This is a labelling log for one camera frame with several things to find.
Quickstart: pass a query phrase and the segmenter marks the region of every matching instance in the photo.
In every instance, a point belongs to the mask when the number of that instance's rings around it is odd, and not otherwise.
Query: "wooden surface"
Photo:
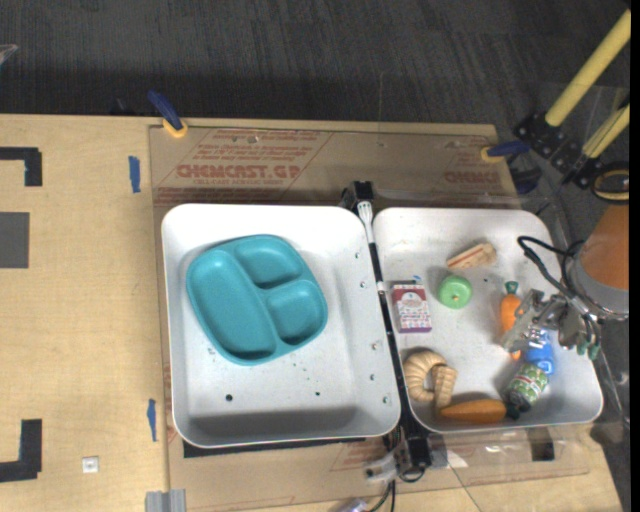
[[[164,417],[148,168],[148,126],[157,123],[0,116],[0,146],[38,147],[44,181],[24,187],[20,162],[0,161],[0,211],[30,213],[29,268],[0,269],[0,461],[17,459],[22,419],[43,421],[42,472],[37,480],[0,484],[1,511],[141,511],[147,491],[169,488],[164,422],[158,421],[154,442],[147,419],[149,399]],[[251,126],[378,129],[331,122]],[[139,194],[129,181],[130,155],[141,162]],[[482,510],[618,510],[602,451],[591,445],[589,453],[587,475],[473,487],[471,495]],[[83,474],[87,456],[100,458],[98,473]],[[539,501],[547,495],[550,501]],[[528,506],[534,497],[539,505]],[[514,499],[516,507],[507,504]],[[397,509],[435,510],[435,504],[472,509],[462,489],[402,495]]]

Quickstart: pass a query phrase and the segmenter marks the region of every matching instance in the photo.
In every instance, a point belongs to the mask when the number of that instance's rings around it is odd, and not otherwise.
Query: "red and white box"
[[[420,284],[395,284],[391,300],[398,331],[402,333],[431,331],[431,315],[427,292]]]

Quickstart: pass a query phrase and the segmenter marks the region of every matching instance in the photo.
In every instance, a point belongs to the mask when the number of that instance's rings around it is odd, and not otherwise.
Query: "yellow pole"
[[[547,112],[545,120],[550,126],[560,126],[564,122],[629,39],[631,10],[627,9]]]
[[[582,146],[582,153],[589,158],[598,158],[609,144],[620,135],[622,130],[629,126],[631,118],[631,103],[626,107],[616,110],[602,123],[602,126]]]

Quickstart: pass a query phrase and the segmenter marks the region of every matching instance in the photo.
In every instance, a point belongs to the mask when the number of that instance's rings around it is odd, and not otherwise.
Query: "teal plate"
[[[311,270],[275,236],[249,236],[209,249],[189,265],[186,281],[207,337],[237,364],[288,354],[327,324],[327,302]]]

